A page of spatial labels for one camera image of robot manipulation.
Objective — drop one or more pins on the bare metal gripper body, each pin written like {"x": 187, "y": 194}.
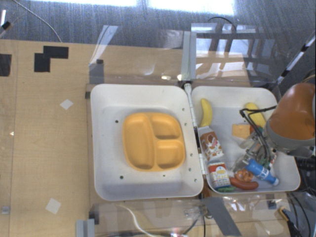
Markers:
{"x": 254, "y": 146}

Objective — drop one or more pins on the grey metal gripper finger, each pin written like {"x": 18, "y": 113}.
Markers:
{"x": 237, "y": 165}
{"x": 248, "y": 157}

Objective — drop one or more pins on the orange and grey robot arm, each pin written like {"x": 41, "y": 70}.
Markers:
{"x": 291, "y": 112}

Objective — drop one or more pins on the brown pretzel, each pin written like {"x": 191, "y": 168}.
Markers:
{"x": 243, "y": 175}

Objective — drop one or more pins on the blue and white bottle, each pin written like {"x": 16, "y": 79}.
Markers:
{"x": 259, "y": 171}

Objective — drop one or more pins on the orange square cracker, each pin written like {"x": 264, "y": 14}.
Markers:
{"x": 240, "y": 131}

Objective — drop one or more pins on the red sausage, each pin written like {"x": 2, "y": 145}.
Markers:
{"x": 244, "y": 184}

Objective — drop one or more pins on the white and red can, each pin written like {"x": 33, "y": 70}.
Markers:
{"x": 218, "y": 175}

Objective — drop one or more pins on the yellow banana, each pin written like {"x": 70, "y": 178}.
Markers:
{"x": 207, "y": 112}
{"x": 256, "y": 116}

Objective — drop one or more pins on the white and brown carton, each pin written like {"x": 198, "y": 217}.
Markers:
{"x": 211, "y": 143}

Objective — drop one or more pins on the white plastic tray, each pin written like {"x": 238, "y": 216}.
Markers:
{"x": 229, "y": 107}
{"x": 108, "y": 144}

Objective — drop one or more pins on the thin black and white rod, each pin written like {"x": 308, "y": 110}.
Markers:
{"x": 191, "y": 107}

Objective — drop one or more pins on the orange divided plate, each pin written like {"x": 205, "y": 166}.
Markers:
{"x": 138, "y": 142}

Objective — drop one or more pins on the pale wood board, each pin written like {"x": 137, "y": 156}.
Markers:
{"x": 49, "y": 144}

